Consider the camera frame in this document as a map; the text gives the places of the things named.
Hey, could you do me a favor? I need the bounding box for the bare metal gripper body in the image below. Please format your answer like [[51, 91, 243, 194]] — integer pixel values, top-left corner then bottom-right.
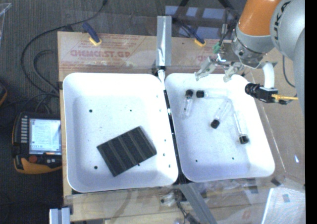
[[210, 38, 264, 68]]

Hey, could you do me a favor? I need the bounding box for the brown cardboard board red print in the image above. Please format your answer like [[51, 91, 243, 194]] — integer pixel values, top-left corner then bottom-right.
[[57, 31, 306, 222]]

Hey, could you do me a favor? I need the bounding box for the black ribbed rectangular pad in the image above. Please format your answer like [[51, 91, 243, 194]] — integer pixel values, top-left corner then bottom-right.
[[96, 125, 158, 177]]

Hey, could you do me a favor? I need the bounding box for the black cylinder on white bracket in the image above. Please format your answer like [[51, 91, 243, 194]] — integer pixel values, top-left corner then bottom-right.
[[244, 61, 279, 104]]

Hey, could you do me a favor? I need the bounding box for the clear plastic bottle black cap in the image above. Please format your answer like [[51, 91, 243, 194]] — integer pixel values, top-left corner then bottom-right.
[[210, 100, 233, 129], [180, 89, 195, 119], [196, 88, 230, 100], [232, 111, 250, 145]]

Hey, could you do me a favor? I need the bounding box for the white plastic tray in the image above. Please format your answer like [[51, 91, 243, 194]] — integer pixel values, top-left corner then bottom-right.
[[164, 72, 276, 183], [62, 72, 179, 193]]

